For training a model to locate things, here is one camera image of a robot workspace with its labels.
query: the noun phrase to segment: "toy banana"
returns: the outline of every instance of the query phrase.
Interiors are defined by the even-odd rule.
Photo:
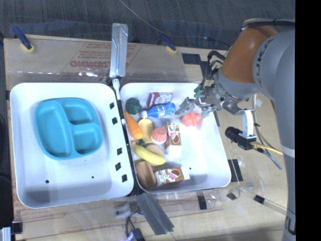
[[[145,147],[142,147],[142,146],[136,144],[135,141],[132,142],[131,144],[135,147],[135,153],[139,157],[141,157],[143,160],[153,163],[153,164],[156,164],[156,165],[162,165],[166,162],[162,156],[159,156],[157,154],[150,152]]]

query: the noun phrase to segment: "white object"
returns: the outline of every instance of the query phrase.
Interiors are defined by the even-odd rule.
[[[242,111],[242,120],[243,120],[242,136],[244,136],[245,138],[253,137],[254,119],[253,119],[253,115],[252,115],[252,110],[243,110]]]
[[[150,92],[172,92],[172,102],[176,108],[188,97],[194,96],[194,83],[129,83],[120,89],[120,97],[123,108],[126,102],[132,97],[138,97],[142,108],[147,108],[147,101]],[[140,115],[133,115],[136,121]],[[166,167],[172,168],[181,166],[188,170],[190,180],[183,181],[178,185],[163,185],[143,190],[149,193],[167,193],[177,191],[192,191],[224,187],[230,183],[231,170],[226,158],[222,139],[215,121],[214,114],[203,118],[196,127],[187,127],[175,114],[166,115],[160,118],[149,118],[154,128],[163,127],[165,123],[177,122],[180,126],[182,150],[181,156],[176,158],[171,154],[165,154]],[[133,152],[133,159],[139,157]],[[164,165],[155,167],[155,170],[164,169]]]
[[[263,102],[260,100],[260,99],[256,99],[255,100],[255,105],[258,106],[258,107],[261,107],[263,104]]]
[[[147,118],[147,117],[148,117],[147,111],[142,110],[142,111],[140,112],[140,116],[141,116],[142,118]]]
[[[110,78],[125,76],[127,40],[128,26],[126,24],[113,23],[111,32]]]
[[[63,97],[85,99],[95,109],[104,136],[97,152],[54,160],[42,151],[35,131],[35,109],[44,100]],[[133,175],[110,87],[98,83],[21,83],[11,90],[10,103],[17,193],[22,204],[42,208],[124,197],[132,191]]]
[[[182,138],[181,130],[178,122],[166,123],[164,128],[167,131],[168,139],[165,141],[165,151],[168,155],[174,158],[181,157]]]
[[[120,94],[119,94],[120,84],[119,84],[119,79],[118,79],[118,78],[115,78],[115,79],[112,80],[112,86],[113,86],[114,89],[115,89],[116,98],[117,98],[117,100],[119,100],[119,99],[120,99]]]

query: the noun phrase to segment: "black square hole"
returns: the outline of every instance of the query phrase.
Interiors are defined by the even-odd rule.
[[[112,118],[112,123],[115,125],[117,123],[117,118]]]
[[[127,175],[125,174],[125,175],[122,175],[121,176],[121,181],[122,182],[125,182],[127,180]]]
[[[235,200],[237,197],[233,193],[229,193],[226,195],[228,198],[230,198],[232,201]]]
[[[117,164],[115,165],[115,168],[116,168],[116,171],[118,171],[118,170],[121,168],[121,164],[120,164],[120,163],[117,163]]]
[[[259,203],[261,203],[261,204],[264,204],[264,198],[262,197],[262,196],[259,196],[259,195],[256,195],[255,197],[254,197],[254,201],[257,201],[257,202],[259,202]]]

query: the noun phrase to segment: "drain hole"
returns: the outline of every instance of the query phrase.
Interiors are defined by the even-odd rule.
[[[121,180],[122,180],[122,182],[125,182],[126,180],[127,180],[127,175],[125,174],[125,175],[122,175],[121,176]]]
[[[117,123],[117,118],[112,118],[112,123],[115,125]]]
[[[117,164],[115,165],[115,168],[116,168],[116,171],[118,171],[118,170],[121,168],[120,163],[117,163]]]

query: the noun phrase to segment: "blue plate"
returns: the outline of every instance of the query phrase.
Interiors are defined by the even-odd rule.
[[[80,98],[43,101],[35,111],[35,127],[42,150],[57,160],[90,155],[103,141],[94,108]]]

